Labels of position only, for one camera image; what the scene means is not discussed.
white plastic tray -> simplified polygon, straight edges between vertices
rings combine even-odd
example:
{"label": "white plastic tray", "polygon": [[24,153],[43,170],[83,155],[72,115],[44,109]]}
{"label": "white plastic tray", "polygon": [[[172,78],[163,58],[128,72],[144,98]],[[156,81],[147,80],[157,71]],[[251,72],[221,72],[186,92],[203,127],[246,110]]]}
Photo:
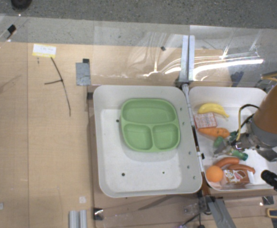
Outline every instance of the white plastic tray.
{"label": "white plastic tray", "polygon": [[[137,152],[125,145],[117,120],[123,103],[131,98],[160,98],[175,107],[181,131],[176,149],[149,153]],[[103,85],[94,92],[94,111],[99,185],[106,195],[118,198],[195,193],[200,189],[201,170],[181,90],[164,86]]]}
{"label": "white plastic tray", "polygon": [[[218,114],[215,115],[218,127],[227,128],[230,132],[238,129],[238,113],[239,108],[245,104],[254,104],[259,106],[266,96],[266,93],[257,88],[240,88],[240,87],[208,87],[198,86],[194,87],[189,92],[189,101],[193,114],[197,114],[199,107],[203,103],[217,103],[224,107],[229,118],[225,118]],[[247,107],[242,110],[241,122],[243,122],[248,116],[256,111],[253,107]],[[218,160],[227,157],[226,155],[213,157],[213,140],[207,138],[197,131],[197,138],[201,153],[204,153],[205,159],[202,161],[205,170],[216,163]],[[246,150],[248,159],[246,161],[240,161],[241,164],[245,164],[253,167],[256,170],[254,174],[254,183],[246,185],[244,187],[228,186],[222,187],[219,183],[208,181],[208,184],[216,190],[235,190],[235,189],[272,189],[271,186],[266,184],[261,179],[261,172],[263,170],[270,170],[277,174],[277,162],[268,162],[262,156],[260,156],[254,150]]]}

wooden surface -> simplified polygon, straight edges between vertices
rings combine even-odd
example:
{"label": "wooden surface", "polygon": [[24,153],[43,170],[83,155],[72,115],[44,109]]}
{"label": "wooden surface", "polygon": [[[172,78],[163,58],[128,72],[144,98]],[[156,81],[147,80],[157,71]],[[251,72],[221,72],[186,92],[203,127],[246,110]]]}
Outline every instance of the wooden surface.
{"label": "wooden surface", "polygon": [[[92,82],[97,84],[160,84],[159,75],[147,81],[119,78],[123,72],[120,67],[134,65],[134,75],[141,75],[154,69],[155,61],[162,70],[181,54],[175,48],[161,53],[159,48],[55,46],[55,62],[64,79],[71,116],[61,82],[44,84],[59,80],[49,58],[32,56],[33,44],[7,43],[0,50],[0,202],[4,203],[0,228],[67,228],[69,211],[81,209],[87,210],[88,227],[103,226],[101,221],[92,220],[92,208],[105,204],[112,212],[125,199],[108,199],[92,178],[96,171],[96,157],[91,154],[91,150],[95,151],[95,138],[89,136],[92,122],[88,109],[92,106],[86,100],[87,87],[76,85],[75,64],[89,58]],[[139,53],[148,56],[140,58]],[[164,75],[168,77],[166,84],[172,85],[177,74]],[[86,203],[79,203],[79,197],[85,197]],[[265,208],[259,205],[260,198],[249,200],[248,204],[226,201],[237,227],[272,228]],[[202,220],[206,227],[216,227],[212,216],[202,215]],[[135,226],[133,222],[131,227],[171,228],[179,224]]]}

toy carrot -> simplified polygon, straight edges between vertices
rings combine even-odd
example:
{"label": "toy carrot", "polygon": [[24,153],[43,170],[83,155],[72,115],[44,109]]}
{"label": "toy carrot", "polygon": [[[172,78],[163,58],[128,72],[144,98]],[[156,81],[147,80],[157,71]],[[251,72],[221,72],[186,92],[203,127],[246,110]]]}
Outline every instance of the toy carrot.
{"label": "toy carrot", "polygon": [[223,137],[227,138],[230,133],[226,128],[223,127],[209,127],[209,128],[199,128],[199,132],[213,137]]}

orange fruit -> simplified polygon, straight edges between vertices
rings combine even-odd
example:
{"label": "orange fruit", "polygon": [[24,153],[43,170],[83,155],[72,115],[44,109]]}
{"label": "orange fruit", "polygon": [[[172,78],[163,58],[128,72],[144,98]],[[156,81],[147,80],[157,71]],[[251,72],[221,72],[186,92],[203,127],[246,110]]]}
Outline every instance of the orange fruit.
{"label": "orange fruit", "polygon": [[212,165],[206,170],[206,178],[208,181],[218,182],[223,179],[223,176],[223,170],[216,165]]}

green plate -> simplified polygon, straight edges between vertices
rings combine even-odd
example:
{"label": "green plate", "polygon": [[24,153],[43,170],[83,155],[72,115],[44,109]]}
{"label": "green plate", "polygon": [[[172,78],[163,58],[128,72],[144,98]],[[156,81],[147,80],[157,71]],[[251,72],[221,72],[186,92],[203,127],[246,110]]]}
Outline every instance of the green plate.
{"label": "green plate", "polygon": [[160,152],[176,148],[180,125],[173,105],[162,99],[131,99],[121,109],[124,141],[131,149]]}

